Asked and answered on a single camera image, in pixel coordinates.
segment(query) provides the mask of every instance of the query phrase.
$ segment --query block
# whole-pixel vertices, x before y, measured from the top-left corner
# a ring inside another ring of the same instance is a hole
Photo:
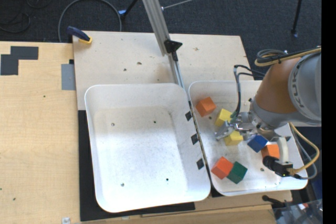
[[[217,115],[217,119],[215,121],[215,125],[221,127],[225,121],[230,122],[231,112],[226,109],[221,109],[221,111]]]
[[[232,162],[224,157],[220,157],[214,167],[212,167],[211,172],[218,176],[220,179],[223,179],[224,177],[228,176],[232,167]]]
[[[238,184],[243,180],[245,174],[247,172],[247,168],[239,162],[235,162],[230,173],[227,175],[227,178],[232,182]]]
[[[199,114],[204,117],[211,114],[216,109],[216,105],[210,97],[207,97],[198,102],[196,109]]]
[[[243,136],[238,131],[233,131],[230,135],[224,137],[225,145],[236,146],[243,141]]]
[[[262,158],[272,156],[280,159],[280,151],[278,144],[268,144],[261,149]]]
[[[261,151],[261,149],[266,146],[267,144],[267,139],[264,138],[261,135],[255,135],[248,143],[249,145],[255,152]]]

